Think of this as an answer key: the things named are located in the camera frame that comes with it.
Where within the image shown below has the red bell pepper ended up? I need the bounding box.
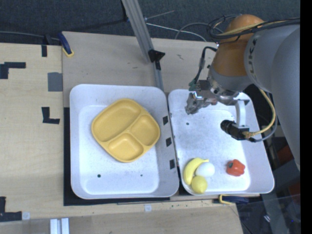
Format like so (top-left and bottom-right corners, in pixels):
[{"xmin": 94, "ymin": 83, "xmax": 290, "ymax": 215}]
[{"xmin": 226, "ymin": 159, "xmax": 246, "ymax": 177}]

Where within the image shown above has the white plastic tray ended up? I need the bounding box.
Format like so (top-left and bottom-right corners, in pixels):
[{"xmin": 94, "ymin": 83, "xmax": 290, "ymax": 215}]
[
  {"xmin": 167, "ymin": 89, "xmax": 275, "ymax": 196},
  {"xmin": 69, "ymin": 83, "xmax": 180, "ymax": 200}
]

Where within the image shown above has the yellow lemon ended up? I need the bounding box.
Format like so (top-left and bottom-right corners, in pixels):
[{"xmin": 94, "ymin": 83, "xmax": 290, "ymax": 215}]
[{"xmin": 191, "ymin": 175, "xmax": 208, "ymax": 195}]

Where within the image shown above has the black cylinder on white bracket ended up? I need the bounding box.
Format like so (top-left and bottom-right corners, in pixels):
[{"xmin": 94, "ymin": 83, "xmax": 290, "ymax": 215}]
[{"xmin": 220, "ymin": 98, "xmax": 251, "ymax": 141}]

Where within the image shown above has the pale wood board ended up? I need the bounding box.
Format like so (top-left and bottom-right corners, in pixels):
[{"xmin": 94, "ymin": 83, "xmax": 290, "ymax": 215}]
[{"xmin": 62, "ymin": 31, "xmax": 261, "ymax": 204}]

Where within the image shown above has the yellow banana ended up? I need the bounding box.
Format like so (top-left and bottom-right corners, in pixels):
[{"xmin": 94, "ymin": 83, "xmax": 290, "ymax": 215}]
[{"xmin": 183, "ymin": 157, "xmax": 210, "ymax": 186}]

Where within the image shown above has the white egg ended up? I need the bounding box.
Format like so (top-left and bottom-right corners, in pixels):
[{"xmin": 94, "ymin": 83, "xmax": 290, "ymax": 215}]
[{"xmin": 195, "ymin": 162, "xmax": 215, "ymax": 178}]

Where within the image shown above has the yellow divided plate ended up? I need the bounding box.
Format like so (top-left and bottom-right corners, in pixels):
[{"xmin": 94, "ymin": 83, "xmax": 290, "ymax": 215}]
[{"xmin": 91, "ymin": 98, "xmax": 161, "ymax": 163}]

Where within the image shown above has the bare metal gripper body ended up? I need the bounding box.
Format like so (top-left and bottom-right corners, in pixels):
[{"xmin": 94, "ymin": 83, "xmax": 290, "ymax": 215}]
[{"xmin": 192, "ymin": 79, "xmax": 241, "ymax": 106}]

